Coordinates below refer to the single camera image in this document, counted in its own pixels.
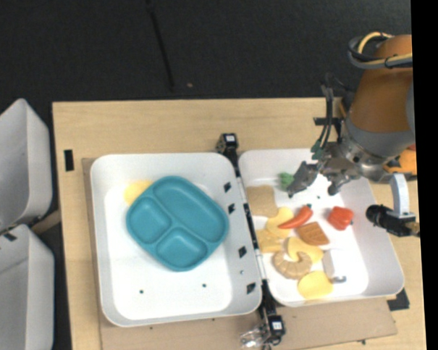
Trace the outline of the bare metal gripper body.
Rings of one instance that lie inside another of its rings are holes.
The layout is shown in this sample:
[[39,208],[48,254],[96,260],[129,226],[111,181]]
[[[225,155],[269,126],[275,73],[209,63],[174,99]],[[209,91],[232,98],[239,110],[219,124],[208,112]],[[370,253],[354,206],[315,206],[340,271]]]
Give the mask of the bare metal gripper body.
[[386,174],[384,166],[393,157],[372,154],[356,143],[328,143],[317,167],[332,182],[342,179],[366,178],[380,181]]

